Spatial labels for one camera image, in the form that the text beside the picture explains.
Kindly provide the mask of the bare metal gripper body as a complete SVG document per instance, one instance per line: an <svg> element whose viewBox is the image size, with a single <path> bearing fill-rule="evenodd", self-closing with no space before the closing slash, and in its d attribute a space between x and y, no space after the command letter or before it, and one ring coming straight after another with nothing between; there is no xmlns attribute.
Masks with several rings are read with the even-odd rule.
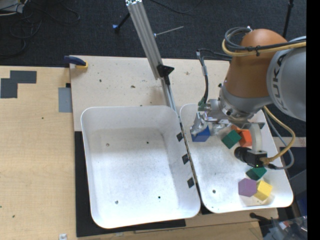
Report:
<svg viewBox="0 0 320 240"><path fill-rule="evenodd" d="M200 102L199 110L207 122L227 120L234 125L245 125L254 115L254 99L210 99Z"/></svg>

